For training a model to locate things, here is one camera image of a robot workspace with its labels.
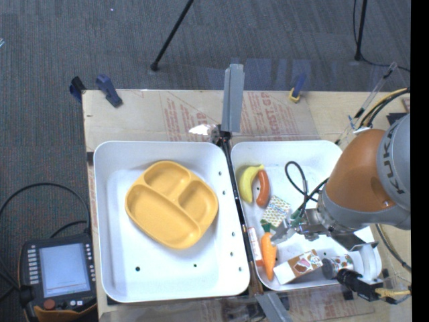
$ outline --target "button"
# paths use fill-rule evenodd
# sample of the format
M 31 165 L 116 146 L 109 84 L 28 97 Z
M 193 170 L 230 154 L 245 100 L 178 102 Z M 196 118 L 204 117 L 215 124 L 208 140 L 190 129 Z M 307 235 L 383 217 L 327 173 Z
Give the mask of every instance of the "button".
M 46 299 L 46 301 L 43 302 L 43 308 L 45 308 L 45 310 L 54 310 L 55 301 L 53 299 Z

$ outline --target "white tray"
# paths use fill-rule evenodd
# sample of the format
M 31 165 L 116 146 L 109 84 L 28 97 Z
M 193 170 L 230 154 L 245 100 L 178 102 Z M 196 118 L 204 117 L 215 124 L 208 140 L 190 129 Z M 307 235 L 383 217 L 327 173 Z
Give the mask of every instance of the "white tray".
M 175 161 L 213 189 L 219 211 L 192 247 L 173 250 L 144 234 L 125 211 L 125 194 L 159 160 Z M 121 303 L 233 296 L 250 274 L 231 177 L 222 150 L 205 142 L 105 142 L 94 153 L 101 278 Z
M 291 204 L 292 210 L 295 211 L 302 204 L 304 197 L 290 184 L 286 177 L 284 170 L 286 163 L 295 161 L 301 166 L 308 181 L 308 193 L 310 193 L 320 182 L 329 177 L 340 155 L 341 149 L 336 144 L 324 140 L 241 142 L 233 146 L 231 161 L 234 173 L 242 166 L 263 164 L 269 177 L 271 194 Z M 289 173 L 296 185 L 302 188 L 301 176 L 294 166 L 289 167 Z M 253 183 L 254 197 L 258 195 L 257 183 L 258 180 Z M 258 239 L 260 239 L 264 231 L 259 221 L 262 218 L 264 209 L 258 207 L 254 200 L 252 203 L 246 203 L 241 199 L 241 206 L 247 227 L 254 226 Z M 307 203 L 307 209 L 314 207 L 316 207 L 316 202 L 309 201 Z M 374 241 L 369 227 L 359 230 L 355 234 L 365 242 Z M 315 241 L 308 241 L 303 235 L 294 234 L 289 240 L 278 245 L 276 265 L 311 249 L 315 249 L 320 258 L 349 254 L 353 259 L 355 270 L 360 273 L 364 272 L 359 252 L 348 252 L 332 238 L 325 235 L 320 236 Z M 377 249 L 375 249 L 375 257 L 377 270 L 381 271 L 381 258 Z M 263 267 L 257 267 L 257 274 L 266 287 L 276 291 L 338 284 L 337 280 L 325 279 L 321 269 L 287 284 L 280 284 L 275 275 L 273 280 L 269 281 Z

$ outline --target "yellow banana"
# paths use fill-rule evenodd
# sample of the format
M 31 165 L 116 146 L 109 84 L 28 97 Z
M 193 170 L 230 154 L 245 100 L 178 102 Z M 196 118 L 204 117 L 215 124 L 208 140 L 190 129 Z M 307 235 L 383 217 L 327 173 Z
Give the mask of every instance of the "yellow banana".
M 251 203 L 253 201 L 253 192 L 252 192 L 252 183 L 255 179 L 257 173 L 263 169 L 263 165 L 259 166 L 248 166 L 244 169 L 243 173 L 241 173 L 239 179 L 239 193 L 241 198 Z

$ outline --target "black pole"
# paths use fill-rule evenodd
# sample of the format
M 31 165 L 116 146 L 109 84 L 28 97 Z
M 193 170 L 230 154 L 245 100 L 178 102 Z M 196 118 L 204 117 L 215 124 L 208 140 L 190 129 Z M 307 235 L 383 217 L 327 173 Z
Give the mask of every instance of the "black pole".
M 362 60 L 361 45 L 362 45 L 363 24 L 365 23 L 365 14 L 367 12 L 367 4 L 368 4 L 368 0 L 363 0 L 362 13 L 361 13 L 361 24 L 359 25 L 359 36 L 357 38 L 357 49 L 356 49 L 356 54 L 355 54 L 355 60 L 356 61 Z
M 166 42 L 164 43 L 164 45 L 162 46 L 162 49 L 160 51 L 160 53 L 158 54 L 158 57 L 155 59 L 155 62 L 152 63 L 150 65 L 150 68 L 153 71 L 157 71 L 158 70 L 158 63 L 161 60 L 161 57 L 164 55 L 164 52 L 167 50 L 168 45 L 170 44 L 170 42 L 172 41 L 174 34 L 176 33 L 177 29 L 179 28 L 180 24 L 182 23 L 182 20 L 185 18 L 185 15 L 188 13 L 188 10 L 190 9 L 192 3 L 194 2 L 194 0 L 189 0 L 188 3 L 186 4 L 182 14 L 180 15 L 178 21 L 176 22 L 176 24 L 173 27 L 173 30 L 171 31 L 170 35 L 168 36 Z

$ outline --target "orange carrot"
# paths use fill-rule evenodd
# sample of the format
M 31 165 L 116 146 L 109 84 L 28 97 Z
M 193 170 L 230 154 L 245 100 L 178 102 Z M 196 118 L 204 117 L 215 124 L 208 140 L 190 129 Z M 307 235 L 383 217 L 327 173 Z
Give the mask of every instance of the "orange carrot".
M 261 184 L 261 189 L 256 198 L 256 203 L 259 207 L 266 207 L 269 199 L 269 180 L 267 172 L 262 169 L 257 173 L 257 178 Z
M 261 237 L 261 253 L 263 259 L 263 265 L 265 267 L 265 273 L 267 274 L 268 280 L 273 280 L 275 256 L 277 255 L 277 246 L 271 244 L 271 233 L 269 230 L 269 224 L 263 225 L 265 233 Z

